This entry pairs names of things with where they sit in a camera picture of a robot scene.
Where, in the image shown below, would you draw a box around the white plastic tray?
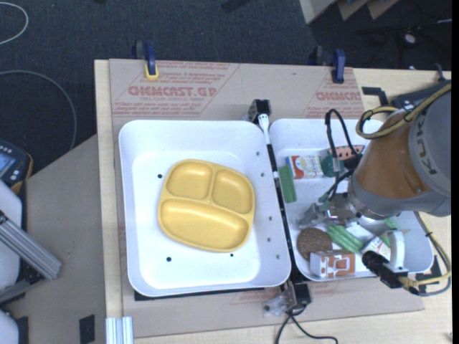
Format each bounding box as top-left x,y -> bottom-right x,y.
268,118 -> 435,283
118,119 -> 293,298

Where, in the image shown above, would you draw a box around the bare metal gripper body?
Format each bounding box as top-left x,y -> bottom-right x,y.
326,193 -> 382,228

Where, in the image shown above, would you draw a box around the thin black and white rod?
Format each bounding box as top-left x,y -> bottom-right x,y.
258,114 -> 294,283

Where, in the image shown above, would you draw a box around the white carton with orange print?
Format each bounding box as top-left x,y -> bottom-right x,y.
285,153 -> 324,180

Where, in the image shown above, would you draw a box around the green flat stick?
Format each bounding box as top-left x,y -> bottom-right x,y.
278,164 -> 298,204

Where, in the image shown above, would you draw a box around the small white and orange bottle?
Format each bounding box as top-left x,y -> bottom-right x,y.
359,235 -> 392,262

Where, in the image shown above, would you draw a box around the brown cardboard board red print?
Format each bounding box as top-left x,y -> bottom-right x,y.
108,58 -> 426,338

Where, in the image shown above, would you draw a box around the brown round biscuit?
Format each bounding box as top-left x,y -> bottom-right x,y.
296,226 -> 333,262

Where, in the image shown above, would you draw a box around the green bean pods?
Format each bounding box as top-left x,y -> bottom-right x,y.
325,224 -> 364,254

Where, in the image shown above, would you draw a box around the yellow divided plate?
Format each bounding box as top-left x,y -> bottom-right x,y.
156,158 -> 257,254

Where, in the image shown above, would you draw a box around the black cylinder on white bracket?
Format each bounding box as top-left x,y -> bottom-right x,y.
361,229 -> 410,289

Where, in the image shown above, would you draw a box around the orange and white carton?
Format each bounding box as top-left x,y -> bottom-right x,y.
308,249 -> 367,279

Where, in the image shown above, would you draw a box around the watermelon slice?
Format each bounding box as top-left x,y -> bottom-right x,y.
327,144 -> 366,162

